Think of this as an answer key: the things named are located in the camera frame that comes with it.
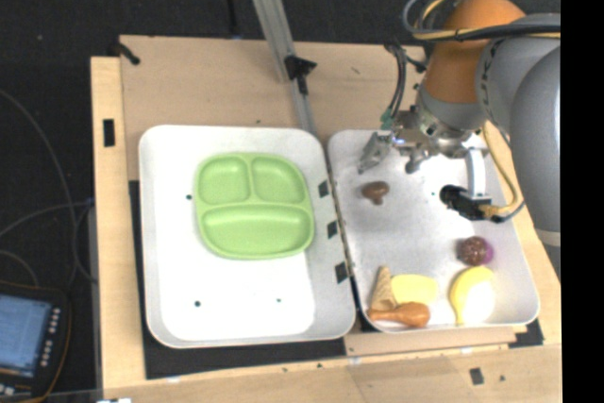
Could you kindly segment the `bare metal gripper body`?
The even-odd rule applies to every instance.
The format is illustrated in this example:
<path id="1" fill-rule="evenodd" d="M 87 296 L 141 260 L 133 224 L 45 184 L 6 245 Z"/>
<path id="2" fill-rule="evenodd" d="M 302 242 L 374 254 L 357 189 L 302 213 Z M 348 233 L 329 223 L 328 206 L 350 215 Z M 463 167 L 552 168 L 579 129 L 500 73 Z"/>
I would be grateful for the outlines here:
<path id="1" fill-rule="evenodd" d="M 423 108 L 401 110 L 392 125 L 393 147 L 414 160 L 443 155 L 450 159 L 464 158 L 464 143 L 471 132 L 453 128 Z"/>

